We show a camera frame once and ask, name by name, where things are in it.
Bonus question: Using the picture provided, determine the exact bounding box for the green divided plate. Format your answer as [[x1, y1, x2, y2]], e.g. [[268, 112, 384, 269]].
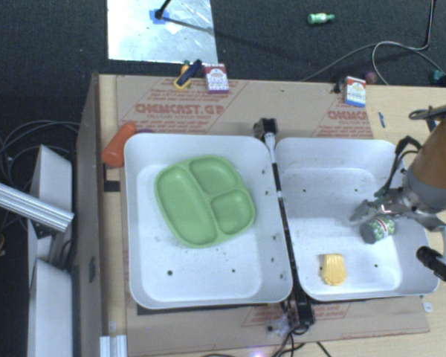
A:
[[153, 154, 257, 249]]

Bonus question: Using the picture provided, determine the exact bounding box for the yellow ribbed toy corn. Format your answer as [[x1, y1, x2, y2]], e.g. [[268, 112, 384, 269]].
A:
[[319, 253, 348, 286]]

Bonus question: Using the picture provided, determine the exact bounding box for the white plastic tray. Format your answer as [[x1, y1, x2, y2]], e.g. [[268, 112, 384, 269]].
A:
[[274, 136, 441, 303], [123, 132, 294, 310]]

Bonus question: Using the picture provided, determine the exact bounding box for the green toy bottle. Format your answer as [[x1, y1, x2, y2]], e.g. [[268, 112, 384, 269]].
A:
[[306, 12, 336, 26]]

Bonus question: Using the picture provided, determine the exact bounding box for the brown cardboard board red print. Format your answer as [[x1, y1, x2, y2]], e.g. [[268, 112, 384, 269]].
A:
[[114, 74, 430, 357]]

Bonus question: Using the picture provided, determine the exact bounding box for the orange toy carrot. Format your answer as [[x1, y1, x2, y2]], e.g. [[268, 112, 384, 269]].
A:
[[101, 120, 138, 169]]

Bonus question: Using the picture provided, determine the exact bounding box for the thin black and white rod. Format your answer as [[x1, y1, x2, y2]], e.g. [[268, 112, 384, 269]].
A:
[[264, 132, 303, 305]]

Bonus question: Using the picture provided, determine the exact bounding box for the red and white carton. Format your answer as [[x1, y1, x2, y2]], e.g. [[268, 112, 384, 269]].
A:
[[343, 75, 367, 109], [203, 62, 230, 94]]

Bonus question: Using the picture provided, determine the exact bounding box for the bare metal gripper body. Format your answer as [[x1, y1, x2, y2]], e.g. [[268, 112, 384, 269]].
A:
[[378, 187, 439, 223]]

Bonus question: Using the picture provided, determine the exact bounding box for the grey can with green print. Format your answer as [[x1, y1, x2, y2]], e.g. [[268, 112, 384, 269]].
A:
[[358, 215, 397, 245]]

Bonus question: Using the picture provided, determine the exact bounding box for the black cylinder on white bracket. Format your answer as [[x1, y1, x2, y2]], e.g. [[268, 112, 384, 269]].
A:
[[416, 225, 446, 283]]

